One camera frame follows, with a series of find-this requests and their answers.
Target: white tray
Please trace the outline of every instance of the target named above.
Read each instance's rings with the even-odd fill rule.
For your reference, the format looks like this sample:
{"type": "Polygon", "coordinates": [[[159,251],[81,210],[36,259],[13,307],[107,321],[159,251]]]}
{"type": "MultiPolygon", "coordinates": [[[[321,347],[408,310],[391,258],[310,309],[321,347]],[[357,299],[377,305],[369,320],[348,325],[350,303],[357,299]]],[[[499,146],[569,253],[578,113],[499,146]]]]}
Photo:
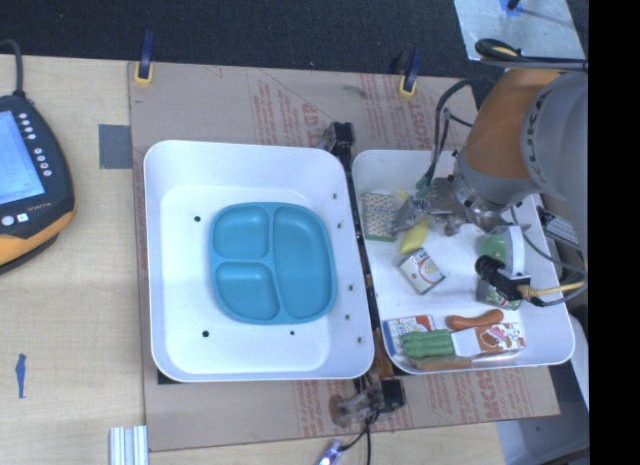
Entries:
{"type": "MultiPolygon", "coordinates": [[[[367,192],[397,195],[400,190],[404,190],[408,195],[413,195],[415,184],[426,172],[430,161],[431,154],[425,151],[368,150],[358,154],[353,162],[353,180],[358,200],[367,192]]],[[[436,176],[452,173],[453,164],[451,154],[443,153],[436,176]]],[[[516,215],[520,223],[532,225],[527,236],[534,244],[541,250],[548,251],[536,215],[534,197],[528,197],[517,209],[516,215]]],[[[504,217],[510,221],[508,213],[504,217]]],[[[382,321],[427,314],[433,316],[437,328],[446,328],[445,318],[448,315],[473,317],[495,308],[475,300],[478,275],[474,264],[478,258],[477,245],[486,238],[477,227],[466,224],[459,234],[447,237],[443,232],[443,224],[429,217],[423,247],[446,278],[424,295],[418,294],[398,268],[405,257],[399,252],[402,236],[402,233],[398,234],[393,243],[365,240],[382,321]]],[[[553,264],[528,246],[525,252],[525,270],[532,275],[532,285],[538,288],[557,286],[553,264]]],[[[545,300],[558,297],[559,294],[548,295],[545,300]]],[[[563,363],[571,357],[574,334],[564,304],[541,308],[523,302],[516,311],[505,310],[504,314],[504,322],[521,323],[526,347],[516,355],[474,361],[474,369],[552,365],[563,363]]],[[[386,335],[385,347],[389,351],[386,335]]],[[[401,355],[393,355],[391,359],[406,372],[432,373],[411,367],[401,355]]]]}
{"type": "Polygon", "coordinates": [[[319,149],[164,141],[144,161],[151,349],[181,382],[355,378],[374,345],[342,165],[319,149]],[[307,323],[236,321],[216,304],[207,238],[215,214],[245,202],[293,203],[327,228],[331,310],[307,323]]]}

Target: cardboard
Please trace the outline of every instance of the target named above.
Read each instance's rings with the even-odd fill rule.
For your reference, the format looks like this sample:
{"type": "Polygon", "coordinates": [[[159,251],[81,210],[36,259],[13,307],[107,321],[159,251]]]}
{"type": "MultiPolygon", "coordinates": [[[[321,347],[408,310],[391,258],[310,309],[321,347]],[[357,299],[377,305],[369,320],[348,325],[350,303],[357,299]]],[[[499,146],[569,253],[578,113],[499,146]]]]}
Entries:
{"type": "MultiPolygon", "coordinates": [[[[419,77],[416,95],[403,99],[395,75],[155,64],[145,85],[134,81],[134,68],[129,65],[128,80],[150,450],[358,433],[359,424],[341,427],[329,411],[334,396],[355,395],[350,380],[177,384],[159,375],[150,351],[144,155],[166,139],[318,146],[335,121],[353,123],[354,156],[366,149],[430,149],[436,104],[457,80],[419,77]]],[[[466,121],[476,114],[469,88],[448,107],[466,121]]],[[[467,134],[453,125],[445,148],[459,148],[467,134]]],[[[547,367],[401,378],[407,404],[381,417],[373,431],[559,413],[547,367]]]]}

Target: orange sausage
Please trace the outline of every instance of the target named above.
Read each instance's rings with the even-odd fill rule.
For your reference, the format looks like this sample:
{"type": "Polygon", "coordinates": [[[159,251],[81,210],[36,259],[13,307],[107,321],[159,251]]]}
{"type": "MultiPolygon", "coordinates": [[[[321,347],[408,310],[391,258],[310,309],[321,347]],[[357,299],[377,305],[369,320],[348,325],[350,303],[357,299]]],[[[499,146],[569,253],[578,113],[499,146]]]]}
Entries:
{"type": "Polygon", "coordinates": [[[503,318],[504,314],[500,309],[491,309],[478,317],[449,316],[446,322],[452,330],[464,330],[474,326],[495,325],[503,318]]]}

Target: blue divided plate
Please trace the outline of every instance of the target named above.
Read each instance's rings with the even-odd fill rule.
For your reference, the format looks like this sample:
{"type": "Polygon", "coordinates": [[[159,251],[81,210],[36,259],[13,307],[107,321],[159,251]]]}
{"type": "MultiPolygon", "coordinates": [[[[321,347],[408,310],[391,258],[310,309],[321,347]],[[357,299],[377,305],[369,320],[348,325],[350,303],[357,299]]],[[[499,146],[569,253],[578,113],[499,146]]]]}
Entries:
{"type": "Polygon", "coordinates": [[[306,323],[332,307],[335,267],[327,230],[309,209],[278,202],[225,207],[209,233],[213,291],[246,323],[306,323]]]}

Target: table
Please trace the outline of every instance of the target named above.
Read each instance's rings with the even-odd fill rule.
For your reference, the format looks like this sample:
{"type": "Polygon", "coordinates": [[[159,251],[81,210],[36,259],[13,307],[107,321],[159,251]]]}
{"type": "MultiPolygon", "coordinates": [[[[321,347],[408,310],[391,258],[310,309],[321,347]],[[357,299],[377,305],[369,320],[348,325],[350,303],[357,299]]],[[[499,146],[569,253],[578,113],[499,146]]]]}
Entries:
{"type": "MultiPolygon", "coordinates": [[[[109,429],[145,423],[132,174],[98,157],[98,126],[129,125],[127,63],[24,57],[24,89],[65,150],[79,206],[51,248],[0,277],[0,464],[104,465],[109,429]]],[[[0,56],[0,94],[14,90],[14,68],[0,56]]],[[[312,464],[327,443],[151,453],[149,463],[312,464]]],[[[374,464],[504,462],[493,423],[376,433],[372,446],[374,464]]],[[[365,461],[363,440],[340,463],[365,461]]]]}

